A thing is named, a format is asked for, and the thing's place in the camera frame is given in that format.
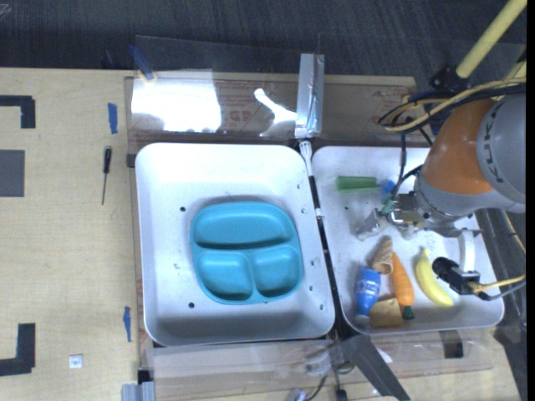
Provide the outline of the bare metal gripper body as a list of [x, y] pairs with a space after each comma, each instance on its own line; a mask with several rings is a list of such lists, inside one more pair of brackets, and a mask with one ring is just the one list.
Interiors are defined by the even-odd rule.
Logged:
[[388, 220], [397, 226], [421, 226], [429, 217], [420, 208], [414, 191], [398, 194], [388, 212]]

